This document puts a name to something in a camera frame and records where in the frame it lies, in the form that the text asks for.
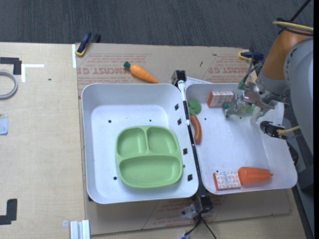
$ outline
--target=gray ring handle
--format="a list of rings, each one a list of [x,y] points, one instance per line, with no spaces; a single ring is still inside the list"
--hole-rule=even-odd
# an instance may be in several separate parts
[[[12,97],[15,93],[16,93],[16,90],[18,88],[18,81],[16,80],[15,76],[7,71],[0,71],[0,75],[5,75],[5,76],[8,76],[10,77],[13,82],[14,82],[14,87],[13,89],[8,93],[8,94],[5,94],[5,95],[0,95],[0,100],[2,99],[8,99],[10,97]]]

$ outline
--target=dark gray carpet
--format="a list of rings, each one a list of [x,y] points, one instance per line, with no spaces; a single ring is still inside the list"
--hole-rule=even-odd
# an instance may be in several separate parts
[[[267,55],[279,31],[306,0],[0,0],[0,41],[80,42],[89,30],[104,43],[253,48]],[[295,19],[314,25],[314,0]],[[292,110],[287,115],[292,125]],[[313,164],[298,137],[306,166]],[[309,224],[294,189],[308,238]]]

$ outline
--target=green plate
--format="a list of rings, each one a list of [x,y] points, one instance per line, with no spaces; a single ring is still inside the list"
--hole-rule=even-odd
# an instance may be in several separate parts
[[[163,126],[124,129],[116,140],[117,168],[122,181],[134,188],[173,184],[182,174],[176,136]]]

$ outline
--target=box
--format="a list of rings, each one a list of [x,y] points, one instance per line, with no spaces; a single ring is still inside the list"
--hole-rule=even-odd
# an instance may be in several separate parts
[[[277,104],[256,123],[250,121],[251,114],[234,114],[226,119],[222,108],[212,109],[206,105],[209,93],[220,91],[238,91],[237,84],[192,84],[185,91],[187,100],[194,98],[202,106],[197,114],[202,140],[195,147],[207,191],[223,195],[293,187],[297,173],[286,142],[269,137],[259,129],[263,120],[283,119],[283,104]],[[82,109],[87,190],[95,202],[186,198],[196,193],[199,182],[182,94],[177,87],[172,84],[91,84],[83,90]],[[137,189],[120,180],[115,158],[116,137],[127,127],[141,125],[164,126],[177,137],[183,173],[176,183]],[[236,171],[241,166],[266,168],[274,175],[263,183],[228,190],[216,188],[214,172]]]

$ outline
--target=orange bottle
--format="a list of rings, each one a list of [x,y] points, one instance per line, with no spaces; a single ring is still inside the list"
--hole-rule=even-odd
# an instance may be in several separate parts
[[[268,181],[273,174],[268,169],[243,166],[238,169],[238,176],[240,183],[245,184]]]

